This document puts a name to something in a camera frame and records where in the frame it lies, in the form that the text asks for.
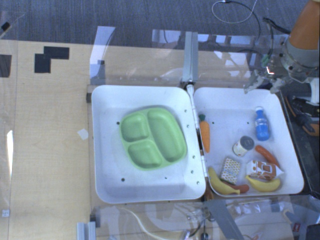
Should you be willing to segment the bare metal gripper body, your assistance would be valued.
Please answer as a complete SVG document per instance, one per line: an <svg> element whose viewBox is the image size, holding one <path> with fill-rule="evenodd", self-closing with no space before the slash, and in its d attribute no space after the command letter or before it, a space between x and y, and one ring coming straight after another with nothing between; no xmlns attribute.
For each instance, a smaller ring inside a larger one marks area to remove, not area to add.
<svg viewBox="0 0 320 240"><path fill-rule="evenodd" d="M281 79L283 82L293 80L298 83L309 83L313 79L313 68L302 66L294 60L286 60L283 57L271 57L261 65L265 69L263 76L271 81Z"/></svg>

